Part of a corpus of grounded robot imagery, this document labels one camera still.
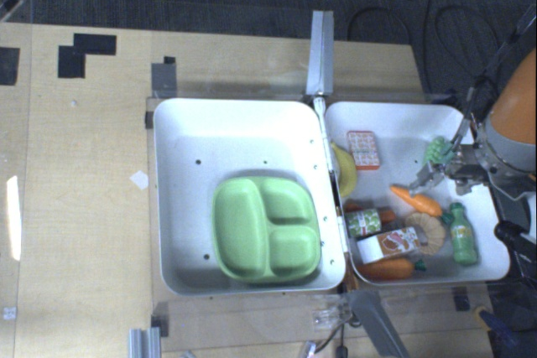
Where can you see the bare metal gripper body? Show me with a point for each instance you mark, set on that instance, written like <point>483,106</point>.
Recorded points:
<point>467,172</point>

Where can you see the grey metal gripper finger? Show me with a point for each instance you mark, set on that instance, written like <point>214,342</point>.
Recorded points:
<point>427,176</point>

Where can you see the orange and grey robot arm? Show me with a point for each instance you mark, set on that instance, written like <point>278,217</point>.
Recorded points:
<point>518,109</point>

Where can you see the orange carrot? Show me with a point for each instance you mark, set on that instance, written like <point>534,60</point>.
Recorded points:
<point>419,201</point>
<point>386,269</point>

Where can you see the green grapes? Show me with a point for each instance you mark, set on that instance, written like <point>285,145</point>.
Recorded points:
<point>435,150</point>

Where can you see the white plastic tray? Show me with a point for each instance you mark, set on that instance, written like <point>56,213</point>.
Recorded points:
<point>235,134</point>
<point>398,121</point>

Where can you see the orange and white packet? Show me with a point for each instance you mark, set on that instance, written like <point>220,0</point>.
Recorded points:
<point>363,151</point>

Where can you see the green bottle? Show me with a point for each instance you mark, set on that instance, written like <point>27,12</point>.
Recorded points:
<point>463,241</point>

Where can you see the green and white can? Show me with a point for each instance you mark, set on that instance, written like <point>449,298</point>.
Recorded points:
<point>363,223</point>

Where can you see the white and orange carton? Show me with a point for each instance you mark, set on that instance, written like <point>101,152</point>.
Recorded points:
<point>388,245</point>

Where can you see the yellow banana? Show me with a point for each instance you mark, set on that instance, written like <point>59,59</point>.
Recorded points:
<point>346,172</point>

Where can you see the green divided plate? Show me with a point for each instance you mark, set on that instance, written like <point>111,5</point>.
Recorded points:
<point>243,230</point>

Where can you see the black cylinder on white bracket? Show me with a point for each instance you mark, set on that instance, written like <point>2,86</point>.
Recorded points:
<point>517,238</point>

